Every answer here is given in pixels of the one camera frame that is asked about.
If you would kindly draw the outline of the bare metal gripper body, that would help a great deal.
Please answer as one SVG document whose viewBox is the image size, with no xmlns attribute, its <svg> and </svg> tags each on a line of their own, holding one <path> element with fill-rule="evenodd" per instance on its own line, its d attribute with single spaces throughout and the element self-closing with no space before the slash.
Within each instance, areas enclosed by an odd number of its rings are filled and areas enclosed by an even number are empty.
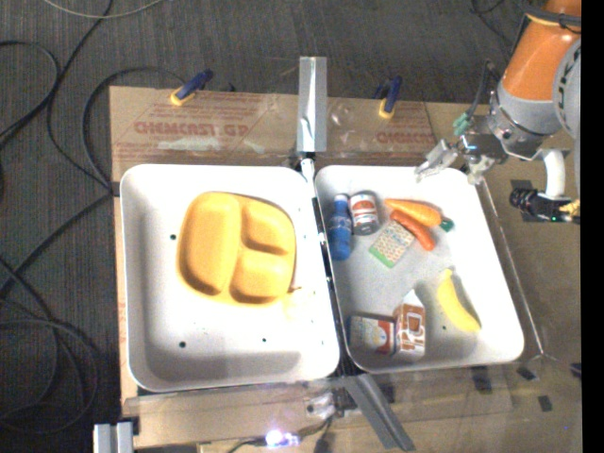
<svg viewBox="0 0 604 453">
<path fill-rule="evenodd" d="M 456 123 L 456 148 L 468 162 L 478 164 L 484 159 L 491 159 L 499 164 L 508 159 L 490 124 L 488 116 L 467 117 L 465 114 Z"/>
</svg>

